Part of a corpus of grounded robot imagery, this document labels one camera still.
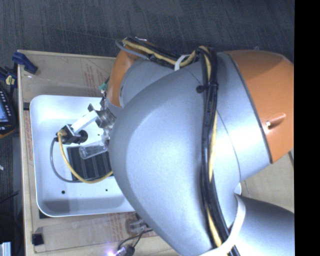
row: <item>wire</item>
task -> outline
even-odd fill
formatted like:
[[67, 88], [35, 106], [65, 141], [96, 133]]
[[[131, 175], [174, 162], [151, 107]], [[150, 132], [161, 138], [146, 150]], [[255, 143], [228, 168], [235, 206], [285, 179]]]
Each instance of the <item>wire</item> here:
[[116, 45], [117, 47], [119, 47], [121, 50], [123, 50], [123, 51], [125, 51], [125, 52], [127, 52], [127, 53], [129, 53], [129, 54], [136, 55], [136, 56], [138, 56], [138, 57], [140, 57], [140, 58], [142, 58], [142, 59], [144, 59], [144, 60], [149, 60], [147, 56], [145, 56], [145, 55], [143, 55], [143, 54], [141, 54], [141, 53], [139, 53], [139, 52], [136, 52], [136, 51], [134, 51], [134, 50], [130, 50], [130, 49], [128, 49], [128, 48], [125, 48], [124, 46], [121, 45], [120, 42], [121, 42], [121, 40], [115, 40], [115, 45]]
[[11, 195], [9, 195], [9, 196], [7, 196], [6, 198], [4, 198], [4, 199], [2, 199], [2, 200], [0, 201], [0, 204], [2, 204], [3, 202], [9, 200], [10, 198], [15, 197], [15, 196], [18, 195], [18, 194], [19, 194], [19, 191], [15, 192], [15, 193], [13, 193], [13, 194], [11, 194]]
[[55, 142], [56, 142], [57, 138], [53, 138], [52, 142], [51, 142], [51, 146], [50, 146], [50, 163], [51, 163], [51, 167], [52, 167], [52, 170], [54, 172], [54, 174], [62, 181], [64, 182], [68, 182], [68, 183], [80, 183], [81, 181], [80, 180], [69, 180], [69, 179], [66, 179], [64, 177], [62, 177], [56, 170], [56, 167], [55, 167], [55, 164], [54, 164], [54, 158], [53, 158], [53, 149], [54, 149], [54, 145], [55, 145]]
[[133, 239], [138, 238], [137, 241], [136, 241], [136, 242], [134, 243], [134, 245], [132, 246], [133, 248], [136, 247], [136, 246], [137, 246], [137, 243], [140, 241], [141, 237], [142, 237], [144, 234], [146, 234], [146, 233], [148, 233], [148, 232], [151, 232], [151, 231], [153, 231], [153, 229], [144, 230], [144, 231], [142, 231], [142, 232], [141, 232], [140, 234], [138, 234], [138, 235], [135, 235], [135, 236], [133, 236], [133, 237], [129, 237], [129, 238], [123, 240], [121, 243], [119, 243], [117, 250], [120, 250], [121, 247], [122, 247], [122, 245], [123, 245], [124, 243], [126, 243], [126, 242], [128, 242], [128, 241], [130, 241], [130, 240], [133, 240]]
[[107, 177], [109, 177], [110, 175], [113, 174], [113, 171], [109, 171], [105, 176], [101, 177], [101, 178], [98, 178], [98, 179], [94, 179], [94, 180], [86, 180], [84, 179], [83, 177], [81, 177], [74, 169], [73, 167], [70, 165], [67, 157], [66, 157], [66, 154], [65, 154], [65, 151], [64, 151], [64, 147], [63, 147], [63, 143], [62, 143], [62, 137], [63, 136], [66, 136], [66, 132], [61, 129], [60, 131], [57, 132], [57, 136], [58, 136], [58, 142], [59, 142], [59, 148], [60, 148], [60, 152], [61, 152], [61, 155], [62, 155], [62, 158], [65, 162], [65, 164], [68, 166], [69, 170], [72, 172], [72, 174], [80, 181], [82, 181], [83, 183], [87, 183], [87, 184], [93, 184], [93, 183], [98, 183], [104, 179], [106, 179]]
[[[145, 44], [144, 42], [127, 37], [122, 42], [134, 49], [146, 52], [150, 60], [155, 58], [175, 66], [179, 55], [167, 52], [156, 46]], [[202, 85], [197, 87], [198, 93], [203, 93], [204, 116], [201, 135], [201, 170], [200, 188], [201, 199], [206, 215], [206, 223], [210, 234], [210, 241], [214, 248], [219, 247], [229, 237], [230, 231], [223, 217], [217, 189], [214, 179], [214, 162], [216, 155], [216, 136], [217, 136], [217, 97], [218, 97], [218, 59], [217, 53], [212, 47], [199, 46], [190, 56], [179, 64], [179, 67], [193, 63], [200, 59], [202, 67]], [[228, 253], [229, 256], [239, 255], [234, 246]]]

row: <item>yellow cable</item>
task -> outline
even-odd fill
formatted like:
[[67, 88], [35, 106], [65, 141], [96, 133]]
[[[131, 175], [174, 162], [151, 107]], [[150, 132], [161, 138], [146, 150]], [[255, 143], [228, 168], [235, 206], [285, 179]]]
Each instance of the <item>yellow cable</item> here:
[[[147, 47], [145, 47], [145, 46], [143, 46], [143, 45], [140, 45], [140, 44], [137, 44], [137, 43], [134, 43], [134, 42], [130, 42], [130, 41], [126, 40], [126, 39], [123, 39], [122, 42], [123, 42], [124, 44], [132, 47], [132, 48], [141, 50], [141, 51], [143, 51], [143, 52], [145, 52], [145, 53], [147, 53], [147, 54], [153, 54], [156, 58], [161, 59], [161, 60], [164, 60], [164, 61], [166, 61], [166, 62], [168, 62], [168, 63], [170, 63], [170, 64], [172, 64], [172, 65], [175, 65], [176, 62], [177, 62], [177, 61], [175, 61], [175, 60], [173, 60], [173, 59], [170, 59], [170, 58], [168, 58], [168, 57], [162, 56], [161, 54], [159, 54], [159, 53], [157, 53], [157, 52], [154, 52], [153, 50], [151, 50], [151, 49], [149, 49], [149, 48], [147, 48]], [[194, 50], [187, 59], [185, 59], [184, 61], [182, 61], [182, 62], [180, 63], [180, 67], [181, 67], [181, 68], [182, 68], [182, 67], [185, 67], [186, 65], [188, 65], [189, 63], [191, 63], [191, 61], [195, 58], [195, 56], [196, 56], [196, 51]]]
[[63, 143], [62, 143], [62, 137], [65, 136], [64, 135], [64, 130], [60, 130], [58, 131], [57, 133], [57, 136], [58, 136], [58, 141], [59, 141], [59, 147], [60, 147], [60, 152], [61, 152], [61, 155], [62, 155], [62, 158], [65, 162], [65, 164], [68, 166], [68, 168], [70, 169], [70, 171], [72, 172], [72, 174], [79, 180], [79, 181], [82, 181], [83, 183], [88, 183], [88, 184], [93, 184], [93, 183], [98, 183], [102, 180], [104, 180], [105, 178], [109, 177], [110, 175], [113, 174], [113, 171], [110, 171], [108, 172], [105, 176], [101, 177], [101, 178], [98, 178], [98, 179], [95, 179], [95, 180], [86, 180], [84, 178], [82, 178], [78, 173], [76, 173], [76, 171], [72, 168], [72, 166], [70, 165], [67, 157], [66, 157], [66, 154], [65, 154], [65, 151], [64, 151], [64, 147], [63, 147]]
[[[199, 48], [203, 49], [204, 51], [206, 51], [209, 54], [209, 50], [205, 46], [201, 45], [201, 46], [199, 46]], [[212, 67], [211, 67], [211, 63], [209, 61], [209, 58], [206, 55], [204, 55], [204, 58], [205, 58], [206, 66], [207, 66], [207, 75], [208, 75], [208, 80], [209, 80]], [[208, 173], [208, 175], [209, 175], [209, 182], [210, 183], [212, 182], [212, 178], [213, 178], [214, 162], [215, 162], [215, 157], [216, 157], [216, 139], [217, 139], [217, 111], [215, 112], [215, 115], [214, 115], [212, 136], [211, 136], [210, 144], [209, 144], [209, 160], [208, 160], [209, 173]], [[207, 208], [206, 211], [207, 211], [207, 216], [208, 216], [209, 229], [212, 234], [214, 243], [217, 247], [220, 247], [222, 245], [221, 237], [217, 231], [217, 227], [214, 223], [214, 220], [210, 214], [209, 209]]]

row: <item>blue clamp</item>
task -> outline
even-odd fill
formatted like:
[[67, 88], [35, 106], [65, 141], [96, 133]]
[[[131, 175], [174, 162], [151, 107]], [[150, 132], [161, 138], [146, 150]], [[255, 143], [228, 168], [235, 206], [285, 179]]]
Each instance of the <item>blue clamp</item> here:
[[18, 88], [17, 72], [8, 67], [0, 67], [0, 80], [5, 81], [8, 86]]
[[14, 62], [13, 68], [8, 68], [7, 66], [4, 68], [0, 67], [0, 80], [5, 81], [12, 88], [18, 88], [18, 64], [24, 65], [24, 70], [31, 74], [35, 74], [38, 67], [33, 65], [23, 53], [17, 51], [13, 54], [12, 61]]
[[12, 61], [14, 63], [24, 65], [24, 70], [31, 73], [35, 74], [38, 67], [33, 65], [32, 62], [21, 52], [15, 52], [12, 56]]

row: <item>white sink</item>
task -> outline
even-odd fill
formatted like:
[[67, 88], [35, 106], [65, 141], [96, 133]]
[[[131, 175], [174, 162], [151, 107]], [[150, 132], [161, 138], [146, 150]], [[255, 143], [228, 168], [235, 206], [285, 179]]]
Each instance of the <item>white sink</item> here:
[[[89, 104], [99, 110], [100, 100], [99, 97], [39, 95], [30, 103], [36, 201], [39, 209], [47, 216], [134, 211], [113, 176], [93, 184], [69, 183], [59, 179], [51, 167], [50, 146], [56, 133], [66, 124], [72, 125], [87, 114]], [[100, 140], [103, 132], [95, 122], [84, 130], [88, 133], [88, 140], [84, 145]], [[67, 147], [75, 146], [79, 145], [73, 143], [63, 146], [67, 157]], [[53, 148], [53, 162], [62, 177], [72, 180], [72, 174], [63, 161], [57, 142]]]

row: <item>cable bundle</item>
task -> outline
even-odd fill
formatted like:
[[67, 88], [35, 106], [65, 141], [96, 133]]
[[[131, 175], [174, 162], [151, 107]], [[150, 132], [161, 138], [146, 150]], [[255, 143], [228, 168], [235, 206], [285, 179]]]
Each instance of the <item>cable bundle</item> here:
[[[81, 177], [71, 166], [71, 164], [68, 161], [68, 158], [65, 154], [64, 151], [64, 147], [63, 147], [63, 137], [66, 136], [66, 132], [61, 129], [57, 132], [57, 137], [54, 138], [51, 142], [51, 146], [50, 146], [50, 163], [51, 163], [51, 167], [52, 170], [54, 172], [54, 174], [62, 181], [64, 182], [68, 182], [68, 183], [79, 183], [79, 182], [83, 182], [83, 183], [87, 183], [87, 184], [94, 184], [94, 183], [98, 183], [100, 181], [103, 181], [104, 179], [108, 178], [109, 176], [111, 176], [113, 174], [113, 171], [111, 170], [110, 172], [108, 172], [106, 175], [96, 178], [96, 179], [84, 179], [83, 177]], [[53, 148], [54, 148], [54, 144], [55, 142], [58, 141], [59, 143], [59, 148], [60, 148], [60, 152], [63, 158], [64, 163], [67, 165], [67, 167], [69, 168], [69, 170], [71, 171], [71, 173], [78, 179], [78, 180], [69, 180], [69, 179], [65, 179], [63, 178], [56, 170], [55, 165], [54, 165], [54, 161], [53, 161]]]
[[[137, 56], [170, 68], [174, 68], [182, 56], [146, 43], [136, 37], [126, 37], [122, 40], [122, 43], [128, 45], [132, 49], [139, 50], [140, 53], [137, 53]], [[134, 51], [128, 50], [124, 46], [120, 46], [120, 48], [124, 51], [130, 51], [130, 53], [135, 54]], [[201, 45], [187, 58], [184, 58], [180, 63], [178, 63], [178, 65], [180, 68], [183, 68], [198, 60], [201, 61], [203, 83], [196, 88], [196, 91], [198, 93], [203, 93], [204, 99], [204, 116], [201, 136], [202, 163], [200, 170], [200, 188], [208, 233], [212, 248], [214, 249], [221, 246], [230, 234], [222, 215], [214, 179], [214, 160], [217, 136], [217, 97], [219, 87], [217, 81], [217, 53], [212, 47]], [[239, 253], [237, 248], [234, 246], [228, 255], [238, 256]]]

